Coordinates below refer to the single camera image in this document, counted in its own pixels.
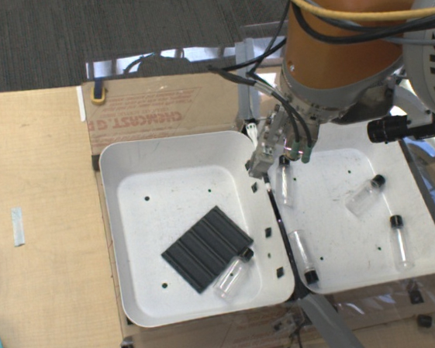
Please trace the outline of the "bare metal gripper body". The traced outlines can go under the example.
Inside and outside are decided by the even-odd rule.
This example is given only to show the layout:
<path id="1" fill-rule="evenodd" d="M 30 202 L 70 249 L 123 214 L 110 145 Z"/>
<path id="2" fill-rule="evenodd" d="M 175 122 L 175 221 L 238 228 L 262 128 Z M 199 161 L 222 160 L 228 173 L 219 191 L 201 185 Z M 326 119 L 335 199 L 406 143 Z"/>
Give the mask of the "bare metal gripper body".
<path id="1" fill-rule="evenodd" d="M 319 116 L 299 102 L 277 104 L 260 131 L 257 151 L 269 160 L 310 156 L 319 135 Z"/>

